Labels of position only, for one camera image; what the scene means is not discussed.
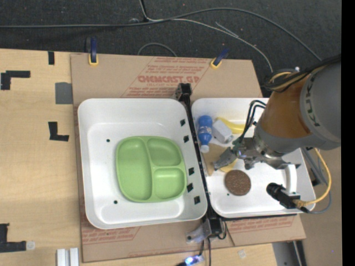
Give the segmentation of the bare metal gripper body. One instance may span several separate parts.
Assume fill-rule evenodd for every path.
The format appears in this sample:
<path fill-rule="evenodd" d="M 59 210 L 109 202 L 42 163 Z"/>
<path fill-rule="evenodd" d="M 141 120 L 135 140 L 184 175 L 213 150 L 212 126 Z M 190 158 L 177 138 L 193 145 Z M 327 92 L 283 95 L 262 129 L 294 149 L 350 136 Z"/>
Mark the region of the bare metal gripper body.
<path fill-rule="evenodd" d="M 282 157 L 300 147 L 300 140 L 281 137 L 244 137 L 234 141 L 237 158 L 257 158 L 276 170 L 283 170 L 290 165 Z"/>

